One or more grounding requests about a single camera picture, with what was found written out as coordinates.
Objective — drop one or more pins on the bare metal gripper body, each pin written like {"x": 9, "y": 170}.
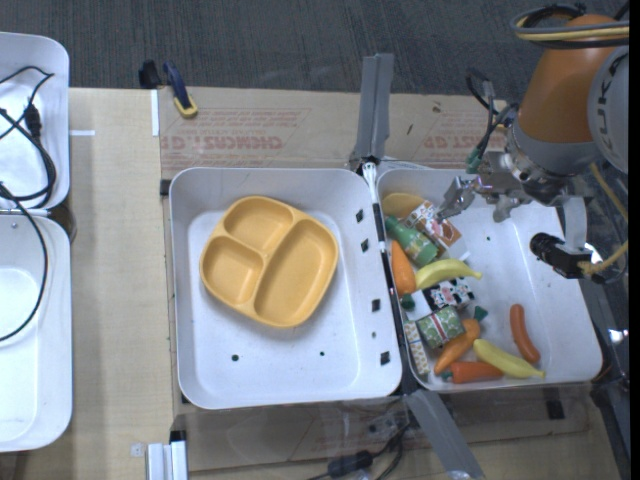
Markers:
{"x": 520, "y": 180}

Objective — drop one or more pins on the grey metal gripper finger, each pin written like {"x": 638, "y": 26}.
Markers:
{"x": 457, "y": 198}
{"x": 504, "y": 209}

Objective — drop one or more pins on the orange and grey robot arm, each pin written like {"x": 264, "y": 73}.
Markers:
{"x": 560, "y": 93}

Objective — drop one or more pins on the white plastic tray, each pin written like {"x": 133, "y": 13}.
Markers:
{"x": 280, "y": 363}
{"x": 505, "y": 263}

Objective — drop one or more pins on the yellow rounded toy food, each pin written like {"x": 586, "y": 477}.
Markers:
{"x": 397, "y": 203}

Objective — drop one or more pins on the green bottle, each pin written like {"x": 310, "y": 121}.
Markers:
{"x": 417, "y": 245}

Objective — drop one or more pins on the yellow banana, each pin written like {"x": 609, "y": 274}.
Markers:
{"x": 505, "y": 360}
{"x": 442, "y": 269}

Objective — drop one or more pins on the orange carrot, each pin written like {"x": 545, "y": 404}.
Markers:
{"x": 475, "y": 372}
{"x": 402, "y": 270}
{"x": 457, "y": 348}

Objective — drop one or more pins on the black and white cow carton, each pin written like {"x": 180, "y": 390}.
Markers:
{"x": 450, "y": 293}

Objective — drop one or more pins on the orange sausage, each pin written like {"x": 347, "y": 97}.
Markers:
{"x": 522, "y": 330}

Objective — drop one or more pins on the green and white carton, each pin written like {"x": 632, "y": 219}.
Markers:
{"x": 440, "y": 327}

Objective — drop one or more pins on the white carton yellow pattern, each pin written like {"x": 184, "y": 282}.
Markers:
{"x": 417, "y": 350}

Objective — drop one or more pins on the brown cardboard board red print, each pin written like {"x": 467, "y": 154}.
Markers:
{"x": 300, "y": 128}

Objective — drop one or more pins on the yellow divided plate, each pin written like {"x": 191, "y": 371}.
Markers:
{"x": 295, "y": 268}

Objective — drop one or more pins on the black cylinder on white bracket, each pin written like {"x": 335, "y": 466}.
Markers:
{"x": 560, "y": 255}

